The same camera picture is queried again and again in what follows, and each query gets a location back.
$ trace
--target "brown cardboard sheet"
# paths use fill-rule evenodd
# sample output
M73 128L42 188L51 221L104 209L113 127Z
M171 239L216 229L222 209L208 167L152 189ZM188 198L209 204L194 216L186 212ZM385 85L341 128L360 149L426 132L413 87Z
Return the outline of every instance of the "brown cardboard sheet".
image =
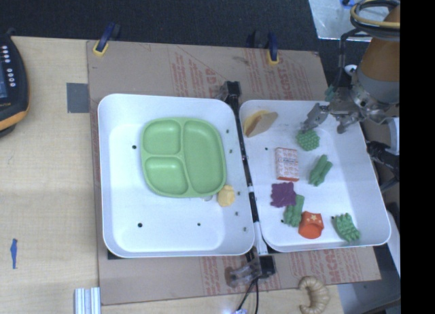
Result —
M266 50L181 46L114 41L106 53L92 53L87 42L98 263L103 305L243 293L225 280L227 268L239 268L245 256L136 258L109 257L101 216L97 106L112 93L214 98L225 81L241 85L241 103L250 99L323 100L327 88L315 52L279 51L269 65ZM380 279L372 247L273 254L277 272L260 291L298 287L305 275L325 284Z

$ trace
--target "light wood surface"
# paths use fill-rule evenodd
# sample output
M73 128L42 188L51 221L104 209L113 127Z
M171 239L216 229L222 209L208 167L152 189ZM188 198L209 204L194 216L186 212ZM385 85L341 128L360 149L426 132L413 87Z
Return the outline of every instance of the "light wood surface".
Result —
M96 287L97 242L89 114L67 112L67 83L88 83L86 41L13 37L31 108L0 138L0 313L74 313L74 289ZM17 239L16 268L10 247ZM343 309L336 286L325 314ZM102 307L102 313L233 313L243 295ZM245 302L255 309L255 293ZM259 313L300 313L306 292L260 292Z

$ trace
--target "device screen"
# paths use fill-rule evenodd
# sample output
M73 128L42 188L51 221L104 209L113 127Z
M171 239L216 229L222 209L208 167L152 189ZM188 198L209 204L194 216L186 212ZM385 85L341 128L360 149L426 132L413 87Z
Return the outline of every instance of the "device screen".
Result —
M3 67L0 65L0 99L7 98L7 89Z

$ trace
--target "divided green plate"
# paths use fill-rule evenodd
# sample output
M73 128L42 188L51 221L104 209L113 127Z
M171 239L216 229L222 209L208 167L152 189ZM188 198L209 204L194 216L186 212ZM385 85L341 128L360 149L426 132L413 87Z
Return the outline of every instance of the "divided green plate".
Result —
M141 160L148 186L161 196L211 196L226 181L220 134L196 118L148 122L141 133Z

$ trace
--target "white tray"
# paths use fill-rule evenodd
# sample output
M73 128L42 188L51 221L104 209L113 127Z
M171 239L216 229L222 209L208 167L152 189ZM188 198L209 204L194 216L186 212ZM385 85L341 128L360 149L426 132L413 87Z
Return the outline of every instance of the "white tray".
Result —
M360 125L354 124L340 135L336 131L338 122L328 116L315 128L320 137L317 149L307 152L297 144L300 125L315 103L251 100L241 106L242 124L246 117L260 110L278 113L266 132L244 138L262 236L281 252L382 245L389 239L391 227ZM276 179L276 147L298 150L300 180L294 183L294 190L305 197L302 211L321 213L324 229L317 239L306 239L298 234L297 228L282 223L285 207L271 205L272 184L285 182ZM315 187L308 184L309 173L322 154L328 156L333 167L324 183ZM331 217L343 213L352 216L361 234L359 240L348 243L337 235Z
M226 183L236 201L221 207L214 196L169 198L147 186L139 137L149 121L164 117L200 118L219 131L226 157ZM123 258L229 256L254 243L249 192L241 161L234 113L216 99L111 94L98 107L103 201L103 237Z

